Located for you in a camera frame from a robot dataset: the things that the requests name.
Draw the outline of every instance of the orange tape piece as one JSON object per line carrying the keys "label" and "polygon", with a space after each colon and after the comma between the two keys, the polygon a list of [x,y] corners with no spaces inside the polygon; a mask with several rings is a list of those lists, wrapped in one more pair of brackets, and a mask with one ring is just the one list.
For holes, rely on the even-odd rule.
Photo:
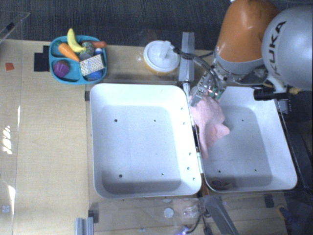
{"label": "orange tape piece", "polygon": [[14,65],[12,63],[5,63],[5,70],[6,71],[14,70]]}

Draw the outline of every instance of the yellow banana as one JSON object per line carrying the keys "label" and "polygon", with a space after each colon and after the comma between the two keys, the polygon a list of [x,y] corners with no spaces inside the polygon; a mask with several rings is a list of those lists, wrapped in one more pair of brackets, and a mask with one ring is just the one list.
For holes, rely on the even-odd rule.
{"label": "yellow banana", "polygon": [[67,43],[74,52],[82,52],[86,50],[86,47],[82,47],[77,43],[75,32],[72,28],[67,32]]}

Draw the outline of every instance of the table surface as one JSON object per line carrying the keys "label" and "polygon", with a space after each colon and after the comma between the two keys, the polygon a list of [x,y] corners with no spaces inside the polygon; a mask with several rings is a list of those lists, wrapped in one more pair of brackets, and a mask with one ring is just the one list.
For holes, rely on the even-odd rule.
{"label": "table surface", "polygon": [[[8,44],[16,45],[20,42],[8,40]],[[91,204],[86,87],[59,83],[49,72],[34,72],[34,53],[41,53],[43,46],[49,44],[34,41],[22,43],[15,235],[73,235],[75,218],[86,218]],[[126,67],[136,67],[142,71],[143,76],[151,76],[139,60],[143,48],[107,46],[106,50],[108,73],[110,67],[119,69],[121,73]],[[6,62],[14,64],[14,56],[3,51],[0,53],[1,69]],[[275,208],[266,208],[263,195],[236,198],[226,196],[223,200],[228,203],[226,209],[240,234],[287,234],[284,221],[277,215]],[[274,195],[273,200],[275,206],[285,204],[282,194]],[[188,200],[174,199],[169,205],[175,212],[179,212],[186,201]],[[108,207],[108,214],[112,214],[110,221],[115,225],[108,229],[103,224],[103,232],[95,233],[98,235],[174,234],[179,228],[173,221],[172,225],[143,230],[140,229],[140,220],[148,215],[146,211],[130,204],[122,208],[121,212],[112,202],[99,199],[99,203]],[[123,221],[129,223],[128,227],[132,229],[121,230],[123,225],[119,225],[119,222]],[[212,218],[208,219],[208,223],[214,234],[219,234]],[[199,225],[194,234],[203,234],[203,224]]]}

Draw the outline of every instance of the toy carrot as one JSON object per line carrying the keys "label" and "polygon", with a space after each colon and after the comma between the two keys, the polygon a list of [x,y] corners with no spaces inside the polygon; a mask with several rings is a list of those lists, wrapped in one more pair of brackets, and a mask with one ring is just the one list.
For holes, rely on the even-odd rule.
{"label": "toy carrot", "polygon": [[75,52],[71,49],[70,46],[66,43],[60,43],[58,46],[58,50],[61,54],[63,54],[65,57],[68,57],[76,62],[79,62],[78,56],[75,54]]}
{"label": "toy carrot", "polygon": [[92,43],[93,47],[95,48],[105,48],[107,46],[107,43],[105,41],[89,41],[89,40],[82,41],[82,43],[84,42]]}

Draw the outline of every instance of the pink cloth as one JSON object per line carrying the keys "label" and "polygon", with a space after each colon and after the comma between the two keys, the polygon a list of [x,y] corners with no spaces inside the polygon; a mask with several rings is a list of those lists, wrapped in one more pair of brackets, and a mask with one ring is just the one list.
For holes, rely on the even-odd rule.
{"label": "pink cloth", "polygon": [[199,142],[203,159],[208,158],[209,147],[218,139],[229,134],[223,125],[225,117],[218,102],[204,95],[195,107],[190,107],[195,124],[199,127]]}

